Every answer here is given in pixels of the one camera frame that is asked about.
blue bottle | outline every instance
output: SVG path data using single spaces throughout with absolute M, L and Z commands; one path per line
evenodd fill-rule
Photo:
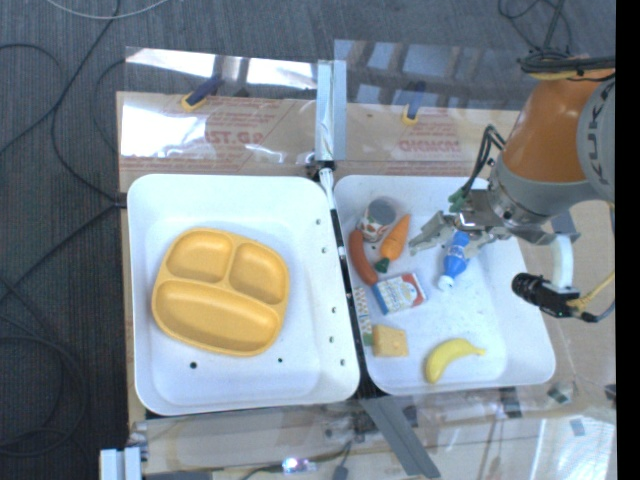
M 454 279 L 467 268 L 468 259 L 464 255 L 464 248 L 469 243 L 469 234 L 456 231 L 444 257 L 444 274 L 438 280 L 438 288 L 448 291 L 453 288 Z

white tray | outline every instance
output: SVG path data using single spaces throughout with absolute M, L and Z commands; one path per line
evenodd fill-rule
M 438 211 L 448 211 L 447 198 L 466 181 L 462 178 L 406 176 L 346 176 L 335 187 L 335 199 L 345 243 L 367 204 L 378 196 L 394 200 L 411 214 L 408 240 Z M 368 258 L 378 257 L 367 244 Z M 513 277 L 526 272 L 515 238 L 486 245 L 473 258 L 449 293 L 437 288 L 444 250 L 434 247 L 411 256 L 408 247 L 392 262 L 386 279 L 416 273 L 428 300 L 421 306 L 383 315 L 372 290 L 349 263 L 352 284 L 366 289 L 372 324 L 404 329 L 409 356 L 375 357 L 365 348 L 367 369 L 375 384 L 392 395 L 417 395 L 463 389 L 546 382 L 555 370 L 555 354 L 540 310 L 511 291 Z M 423 373 L 428 352 L 449 338 L 464 337 L 487 350 L 484 356 L 454 361 L 436 384 Z
M 360 371 L 327 198 L 298 177 L 151 174 L 128 193 L 135 387 L 161 415 L 349 398 Z M 183 231 L 207 226 L 276 250 L 290 295 L 276 342 L 254 357 L 189 346 L 151 313 L 158 268 Z

blue clamp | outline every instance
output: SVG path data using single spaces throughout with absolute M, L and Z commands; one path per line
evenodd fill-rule
M 207 101 L 207 96 L 215 94 L 222 84 L 224 84 L 224 80 L 218 75 L 213 75 L 206 82 L 200 84 L 195 91 L 190 92 L 182 98 L 180 101 L 182 108 L 187 112 L 193 112 L 198 107 L 204 105 L 204 102 Z
M 413 97 L 411 101 L 402 109 L 402 122 L 407 126 L 413 126 L 418 122 L 418 110 L 420 110 L 420 104 L 426 89 L 427 84 L 425 82 L 417 82 L 412 90 Z

sausage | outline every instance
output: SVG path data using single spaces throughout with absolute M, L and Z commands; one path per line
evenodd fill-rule
M 378 274 L 364 253 L 364 236 L 359 229 L 354 229 L 349 235 L 349 257 L 356 272 L 367 285 L 372 286 L 378 282 Z

yellow sponge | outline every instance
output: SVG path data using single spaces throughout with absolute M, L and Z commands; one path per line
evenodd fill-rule
M 407 335 L 402 329 L 386 325 L 373 326 L 373 355 L 377 357 L 402 357 L 409 355 Z

